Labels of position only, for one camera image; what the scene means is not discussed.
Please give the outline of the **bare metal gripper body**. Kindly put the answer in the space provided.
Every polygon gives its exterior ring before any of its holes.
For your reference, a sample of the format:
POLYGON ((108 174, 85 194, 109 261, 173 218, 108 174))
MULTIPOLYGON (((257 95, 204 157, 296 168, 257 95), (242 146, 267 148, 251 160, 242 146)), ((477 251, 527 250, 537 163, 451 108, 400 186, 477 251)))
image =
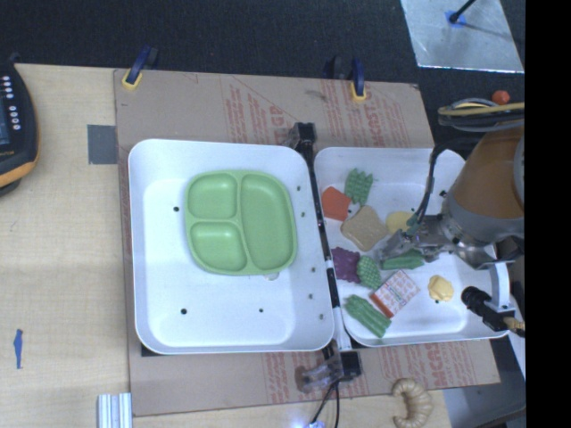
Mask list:
POLYGON ((496 261, 494 244, 478 240, 451 216, 425 215, 419 219, 414 214, 406 225, 407 240, 426 261, 435 261, 442 253, 454 254, 474 269, 496 261))

